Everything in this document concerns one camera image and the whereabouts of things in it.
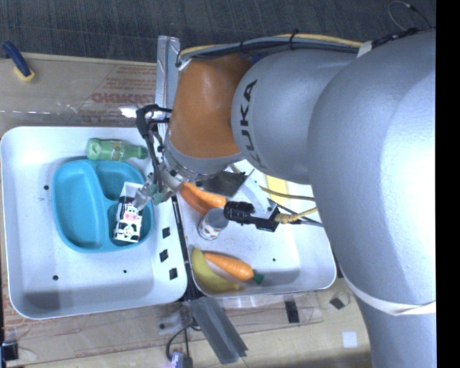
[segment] orange carrot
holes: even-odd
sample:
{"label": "orange carrot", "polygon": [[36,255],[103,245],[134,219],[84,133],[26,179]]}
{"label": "orange carrot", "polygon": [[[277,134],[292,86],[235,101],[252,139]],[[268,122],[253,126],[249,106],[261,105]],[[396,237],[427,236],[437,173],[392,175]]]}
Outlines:
{"label": "orange carrot", "polygon": [[202,191],[190,182],[183,182],[179,192],[191,207],[202,214],[214,208],[221,208],[227,202],[226,197]]}
{"label": "orange carrot", "polygon": [[239,261],[238,259],[230,258],[229,256],[217,255],[209,252],[204,252],[204,256],[211,263],[217,265],[222,270],[225,270],[240,281],[248,281],[253,278],[258,284],[262,282],[263,276],[254,273],[252,267],[244,261]]}

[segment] blue plastic container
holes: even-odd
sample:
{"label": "blue plastic container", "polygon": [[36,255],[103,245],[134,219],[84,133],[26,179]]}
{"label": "blue plastic container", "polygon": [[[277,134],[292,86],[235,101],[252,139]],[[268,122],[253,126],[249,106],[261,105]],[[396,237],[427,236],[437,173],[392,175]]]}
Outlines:
{"label": "blue plastic container", "polygon": [[125,182],[144,184],[141,173],[127,163],[79,159],[60,166],[53,176],[54,220],[63,241],[82,252],[136,247],[153,229],[153,207],[143,210],[140,241],[113,240],[116,211]]}

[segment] dark floor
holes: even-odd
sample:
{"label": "dark floor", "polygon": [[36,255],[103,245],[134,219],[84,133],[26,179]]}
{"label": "dark floor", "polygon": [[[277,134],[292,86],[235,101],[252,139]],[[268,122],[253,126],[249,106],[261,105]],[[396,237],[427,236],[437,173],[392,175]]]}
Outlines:
{"label": "dark floor", "polygon": [[[155,61],[159,35],[182,47],[294,29],[366,41],[435,26],[436,0],[0,0],[2,43],[45,54]],[[0,301],[0,343],[2,341]]]}

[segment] sink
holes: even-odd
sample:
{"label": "sink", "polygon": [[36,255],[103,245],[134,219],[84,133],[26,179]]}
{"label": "sink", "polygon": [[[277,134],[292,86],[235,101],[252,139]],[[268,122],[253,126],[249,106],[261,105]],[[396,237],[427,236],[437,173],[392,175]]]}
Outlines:
{"label": "sink", "polygon": [[[128,248],[102,249],[106,246],[98,237],[92,245],[72,246],[62,238],[54,217],[54,174],[67,164],[86,162],[87,141],[93,137],[145,145],[136,128],[23,126],[2,137],[8,287],[12,305],[25,317],[46,319],[166,304],[186,291],[187,274],[170,201],[153,206],[146,238]],[[105,168],[112,166],[114,162],[99,171],[100,180],[106,179]],[[152,170],[149,159],[130,159],[126,167],[140,177]],[[74,180],[69,181],[72,189]],[[104,185],[109,191],[109,184]],[[114,199],[108,192],[99,209],[109,211]]]}

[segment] yellow banana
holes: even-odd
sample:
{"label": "yellow banana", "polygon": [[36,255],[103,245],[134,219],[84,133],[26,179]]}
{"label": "yellow banana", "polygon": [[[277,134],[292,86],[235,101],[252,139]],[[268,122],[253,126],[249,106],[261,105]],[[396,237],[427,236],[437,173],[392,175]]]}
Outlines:
{"label": "yellow banana", "polygon": [[192,250],[191,262],[192,271],[198,278],[198,281],[201,281],[201,283],[211,291],[222,292],[237,290],[240,288],[240,285],[227,281],[223,277],[214,273],[208,266],[208,262],[199,248],[194,248]]}

